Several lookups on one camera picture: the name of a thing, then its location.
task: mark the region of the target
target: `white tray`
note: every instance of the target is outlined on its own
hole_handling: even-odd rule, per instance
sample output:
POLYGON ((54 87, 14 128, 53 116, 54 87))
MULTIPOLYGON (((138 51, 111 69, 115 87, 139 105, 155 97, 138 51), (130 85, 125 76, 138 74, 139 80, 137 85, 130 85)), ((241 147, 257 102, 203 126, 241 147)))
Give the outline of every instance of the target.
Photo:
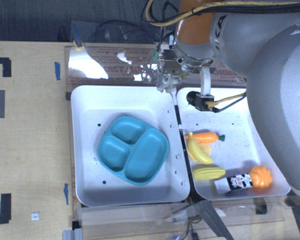
MULTIPOLYGON (((254 198, 264 196, 284 196, 290 191, 285 177, 275 164, 274 160, 262 143, 250 116, 247 99, 243 99, 226 110, 213 113, 202 112, 195 109, 187 102, 187 94, 190 91, 200 92, 200 88, 182 88, 177 93, 180 119, 183 134, 189 132, 215 132, 225 135, 225 141, 217 140, 211 144, 211 157, 214 165, 226 169, 226 177, 249 173, 253 166, 264 165, 270 169, 273 182, 267 190, 257 191, 243 190, 225 196, 218 194, 213 180, 194 180, 197 193, 208 200, 224 200, 239 198, 254 198)), ((244 89, 236 88, 212 88, 211 95, 215 100, 238 95, 244 89)), ((228 103, 216 106, 222 108, 228 103)), ((203 165, 194 162, 190 158, 191 170, 203 165)))
POLYGON ((77 87, 71 94, 76 195, 89 207, 172 203, 187 198, 190 184, 173 99, 156 87, 77 87), (133 116, 164 133, 167 158, 156 177, 134 185, 104 168, 98 161, 98 144, 111 123, 133 116))

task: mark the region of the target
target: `gray floor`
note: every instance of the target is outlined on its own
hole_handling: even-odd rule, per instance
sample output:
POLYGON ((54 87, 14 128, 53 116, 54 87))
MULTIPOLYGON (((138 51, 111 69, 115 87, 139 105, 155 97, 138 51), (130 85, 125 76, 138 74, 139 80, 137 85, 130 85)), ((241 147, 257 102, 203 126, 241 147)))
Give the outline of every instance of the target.
MULTIPOLYGON (((58 41, 58 30, 64 26, 70 34, 71 22, 102 23, 108 20, 130 21, 145 28, 141 12, 147 0, 0 0, 1 41, 58 41)), ((157 0, 154 13, 166 0, 157 0)), ((169 0, 178 6, 180 0, 169 0)), ((175 12, 169 8, 167 16, 175 12)))

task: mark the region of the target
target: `blue plate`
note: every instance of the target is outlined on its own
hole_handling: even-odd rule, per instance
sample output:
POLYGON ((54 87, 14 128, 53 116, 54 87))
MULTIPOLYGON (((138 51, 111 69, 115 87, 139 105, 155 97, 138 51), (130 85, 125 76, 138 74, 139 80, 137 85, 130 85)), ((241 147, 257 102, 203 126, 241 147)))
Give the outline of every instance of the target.
POLYGON ((167 137, 135 117, 116 119, 97 149, 100 163, 110 172, 135 185, 151 182, 169 151, 167 137))

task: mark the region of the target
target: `orange pumpkin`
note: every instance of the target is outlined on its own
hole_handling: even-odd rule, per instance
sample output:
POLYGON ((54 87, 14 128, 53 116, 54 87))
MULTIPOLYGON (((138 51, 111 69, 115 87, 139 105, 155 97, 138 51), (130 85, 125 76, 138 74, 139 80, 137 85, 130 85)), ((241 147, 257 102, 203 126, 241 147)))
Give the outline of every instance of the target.
POLYGON ((253 187, 257 190, 268 188, 272 182, 270 170, 263 165, 253 167, 249 174, 253 187))

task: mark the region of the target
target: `table surface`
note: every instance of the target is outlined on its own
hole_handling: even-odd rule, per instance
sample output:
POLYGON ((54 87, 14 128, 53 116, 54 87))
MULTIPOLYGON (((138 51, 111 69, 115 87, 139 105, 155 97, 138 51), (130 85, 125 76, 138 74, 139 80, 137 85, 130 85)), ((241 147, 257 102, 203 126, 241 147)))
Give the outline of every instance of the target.
MULTIPOLYGON (((5 115, 0 118, 0 198, 5 193, 12 196, 11 220, 0 224, 0 240, 61 239, 63 230, 72 228, 72 166, 65 99, 65 47, 69 45, 0 41, 0 57, 11 59, 12 71, 11 77, 2 77, 0 65, 0 90, 5 90, 5 115), (56 79, 55 62, 60 63, 60 80, 56 79), (65 184, 68 185, 68 204, 65 184), (39 220, 32 220, 34 212, 40 213, 39 220)), ((292 209, 280 202, 277 210, 280 221, 228 226, 228 230, 235 239, 241 240, 299 240, 292 209)), ((209 228, 197 232, 200 239, 216 239, 209 228)), ((156 234, 122 239, 166 239, 169 236, 156 234)))

